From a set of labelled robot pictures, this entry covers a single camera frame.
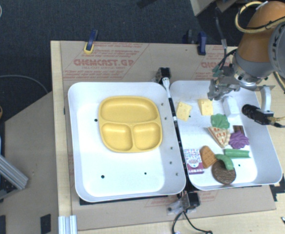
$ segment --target yellow divided plate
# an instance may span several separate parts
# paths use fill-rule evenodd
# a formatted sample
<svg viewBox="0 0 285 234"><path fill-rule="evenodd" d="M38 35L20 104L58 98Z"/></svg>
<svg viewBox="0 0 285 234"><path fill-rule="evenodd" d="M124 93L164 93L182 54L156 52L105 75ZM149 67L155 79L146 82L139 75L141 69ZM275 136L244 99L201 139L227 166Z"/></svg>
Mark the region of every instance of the yellow divided plate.
<svg viewBox="0 0 285 234"><path fill-rule="evenodd" d="M162 141L155 103L140 96L114 96L99 105L99 129L105 146L115 152L146 152Z"/></svg>

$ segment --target white tray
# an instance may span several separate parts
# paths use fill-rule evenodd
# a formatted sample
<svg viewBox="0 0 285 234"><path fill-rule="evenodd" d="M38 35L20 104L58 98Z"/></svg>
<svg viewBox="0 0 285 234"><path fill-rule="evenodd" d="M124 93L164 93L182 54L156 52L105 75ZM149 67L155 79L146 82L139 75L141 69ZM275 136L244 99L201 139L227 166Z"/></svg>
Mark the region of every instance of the white tray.
<svg viewBox="0 0 285 234"><path fill-rule="evenodd" d="M184 102L192 106L188 121L178 119L183 149L200 149L207 145L215 154L223 154L223 149L215 142L207 127L211 126L211 116L202 116L198 100L207 98L209 81L176 81L171 87L171 95L175 108ZM238 107L245 104L260 107L255 92L241 89L228 94L232 96ZM213 114L224 114L222 100L213 101ZM237 177L231 185L217 182L211 173L211 167L204 169L202 174L189 174L191 183L200 190L214 190L228 187L257 186L278 183L282 178L282 169L273 146L267 126L260 125L247 118L242 113L234 118L228 118L230 132L233 125L242 125L249 145L242 148L249 150L251 158L233 159Z"/></svg>
<svg viewBox="0 0 285 234"><path fill-rule="evenodd" d="M142 96L158 107L163 139L142 153L116 153L102 142L99 104L111 96ZM88 202L175 195L186 183L165 89L154 82L78 82L68 91L75 187Z"/></svg>

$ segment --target blue clamp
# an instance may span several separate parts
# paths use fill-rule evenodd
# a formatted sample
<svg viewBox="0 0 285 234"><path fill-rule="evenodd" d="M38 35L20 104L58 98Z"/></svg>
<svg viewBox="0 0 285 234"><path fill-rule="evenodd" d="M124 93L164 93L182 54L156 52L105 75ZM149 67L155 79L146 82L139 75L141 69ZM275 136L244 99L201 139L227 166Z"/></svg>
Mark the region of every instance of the blue clamp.
<svg viewBox="0 0 285 234"><path fill-rule="evenodd" d="M84 53L85 54L90 55L93 52L93 50L94 50L93 42L97 40L97 35L98 35L98 30L93 29L92 32L90 33L89 40L85 44L85 47L84 47Z"/></svg>
<svg viewBox="0 0 285 234"><path fill-rule="evenodd" d="M206 34L204 31L198 33L198 55L205 56Z"/></svg>

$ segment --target yellow sponge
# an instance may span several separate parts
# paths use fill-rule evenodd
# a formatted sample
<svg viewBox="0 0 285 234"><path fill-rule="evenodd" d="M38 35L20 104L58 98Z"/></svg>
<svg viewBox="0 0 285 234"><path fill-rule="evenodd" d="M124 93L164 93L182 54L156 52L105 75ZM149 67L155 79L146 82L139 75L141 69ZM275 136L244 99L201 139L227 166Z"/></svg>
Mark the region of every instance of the yellow sponge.
<svg viewBox="0 0 285 234"><path fill-rule="evenodd" d="M186 103L183 103L183 102L179 102L177 105L176 117L178 119L187 121L189 118L191 109L192 109L192 106Z"/></svg>
<svg viewBox="0 0 285 234"><path fill-rule="evenodd" d="M201 114L203 116L213 115L213 104L209 99L199 99L198 104L200 107Z"/></svg>

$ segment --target pizza slice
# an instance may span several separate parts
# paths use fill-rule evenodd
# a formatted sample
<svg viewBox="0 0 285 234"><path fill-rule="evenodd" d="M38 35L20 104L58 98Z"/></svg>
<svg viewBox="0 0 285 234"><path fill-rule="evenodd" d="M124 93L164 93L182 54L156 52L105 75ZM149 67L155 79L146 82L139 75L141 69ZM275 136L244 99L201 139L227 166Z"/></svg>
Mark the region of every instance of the pizza slice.
<svg viewBox="0 0 285 234"><path fill-rule="evenodd" d="M218 127L208 127L208 131L211 133L214 140L222 148L228 145L230 139L229 129L223 129Z"/></svg>

